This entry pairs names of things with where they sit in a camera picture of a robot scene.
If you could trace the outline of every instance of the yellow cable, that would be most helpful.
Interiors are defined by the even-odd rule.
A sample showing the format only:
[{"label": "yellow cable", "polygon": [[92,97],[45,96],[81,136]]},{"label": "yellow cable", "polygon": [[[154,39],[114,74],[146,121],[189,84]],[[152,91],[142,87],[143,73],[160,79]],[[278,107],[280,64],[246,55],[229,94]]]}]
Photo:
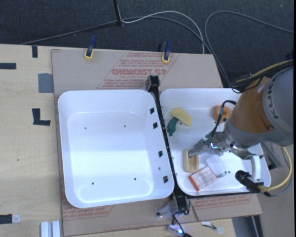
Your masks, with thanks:
[{"label": "yellow cable", "polygon": [[286,64],[286,63],[291,62],[291,61],[292,61],[292,60],[289,60],[289,61],[282,61],[282,62],[279,62],[279,63],[273,64],[273,65],[271,65],[271,66],[269,66],[269,67],[267,67],[267,68],[265,68],[265,69],[262,69],[262,70],[260,70],[260,71],[258,71],[258,72],[256,72],[256,73],[254,73],[253,75],[251,75],[251,76],[249,76],[249,77],[247,77],[247,78],[239,79],[239,80],[237,80],[236,82],[240,82],[240,81],[244,81],[244,80],[250,79],[250,78],[252,78],[252,77],[256,77],[256,76],[258,76],[258,75],[264,73],[265,71],[268,71],[268,70],[274,69],[274,68],[276,68],[276,67],[278,67],[278,66],[281,66],[281,65]]},{"label": "yellow cable", "polygon": [[283,186],[290,179],[290,177],[292,175],[292,171],[293,171],[293,164],[292,164],[292,160],[290,158],[290,155],[289,155],[287,149],[285,147],[283,147],[283,150],[284,150],[287,160],[289,162],[289,173],[288,173],[287,177],[280,184],[272,186],[272,187],[266,187],[266,186],[262,186],[262,185],[258,186],[258,188],[261,190],[261,192],[269,192],[274,189],[277,189],[277,188]]}]

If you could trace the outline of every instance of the white cable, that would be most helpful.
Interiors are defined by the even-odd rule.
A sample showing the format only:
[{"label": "white cable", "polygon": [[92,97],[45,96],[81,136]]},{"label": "white cable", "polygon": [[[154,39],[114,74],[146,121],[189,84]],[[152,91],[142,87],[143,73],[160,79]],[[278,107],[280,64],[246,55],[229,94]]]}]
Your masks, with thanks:
[{"label": "white cable", "polygon": [[[202,36],[201,29],[198,27],[198,25],[196,24],[196,22],[195,22],[193,19],[191,19],[189,16],[187,16],[187,15],[181,13],[181,12],[178,12],[178,11],[173,11],[173,10],[159,11],[159,12],[149,14],[149,15],[147,15],[147,16],[144,16],[144,17],[142,17],[142,18],[139,18],[139,19],[136,19],[136,20],[133,20],[133,21],[124,21],[124,20],[121,20],[121,21],[122,21],[123,23],[125,23],[125,24],[132,24],[132,23],[136,23],[136,22],[142,21],[142,20],[144,20],[144,19],[146,19],[146,18],[149,18],[149,17],[155,16],[155,15],[159,15],[159,14],[165,14],[165,13],[175,13],[175,14],[179,14],[179,15],[181,15],[181,16],[187,18],[188,20],[190,20],[190,21],[194,24],[194,26],[197,28],[198,33],[199,33],[199,35],[200,35],[200,38],[201,38],[201,40],[202,40],[202,42],[203,42],[203,36]],[[204,44],[203,44],[203,43],[202,43],[202,50],[203,50],[203,54],[204,54],[205,49],[204,49]]]}]

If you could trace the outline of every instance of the green object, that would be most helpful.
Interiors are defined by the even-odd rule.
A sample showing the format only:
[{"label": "green object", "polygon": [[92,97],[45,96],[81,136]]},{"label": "green object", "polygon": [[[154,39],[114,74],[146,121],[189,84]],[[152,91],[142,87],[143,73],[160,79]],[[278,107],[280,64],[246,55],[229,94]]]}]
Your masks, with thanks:
[{"label": "green object", "polygon": [[167,131],[169,133],[169,136],[172,136],[173,133],[176,131],[176,124],[177,124],[178,120],[179,120],[178,118],[172,118],[170,120],[170,122],[168,123]]}]

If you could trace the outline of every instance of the orange object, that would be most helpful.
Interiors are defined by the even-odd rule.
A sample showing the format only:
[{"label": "orange object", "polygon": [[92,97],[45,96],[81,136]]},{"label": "orange object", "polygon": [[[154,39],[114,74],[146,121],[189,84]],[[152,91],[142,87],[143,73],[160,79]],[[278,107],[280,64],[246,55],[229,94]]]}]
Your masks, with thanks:
[{"label": "orange object", "polygon": [[[220,108],[221,108],[221,106],[216,106],[214,108],[213,115],[214,115],[214,119],[215,120],[218,119],[218,113],[219,113]],[[228,107],[224,106],[223,107],[223,110],[222,110],[222,119],[221,119],[221,122],[224,122],[224,120],[227,119],[230,114],[231,114],[231,110]]]}]

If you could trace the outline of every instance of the yellow sponge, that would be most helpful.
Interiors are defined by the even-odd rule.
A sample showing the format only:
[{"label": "yellow sponge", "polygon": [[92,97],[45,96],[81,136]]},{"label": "yellow sponge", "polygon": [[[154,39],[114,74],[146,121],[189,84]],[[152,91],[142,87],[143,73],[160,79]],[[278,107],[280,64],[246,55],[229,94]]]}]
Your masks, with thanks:
[{"label": "yellow sponge", "polygon": [[170,115],[177,118],[184,124],[187,124],[188,126],[192,125],[192,117],[190,114],[188,114],[185,110],[181,108],[174,108],[170,111]]}]

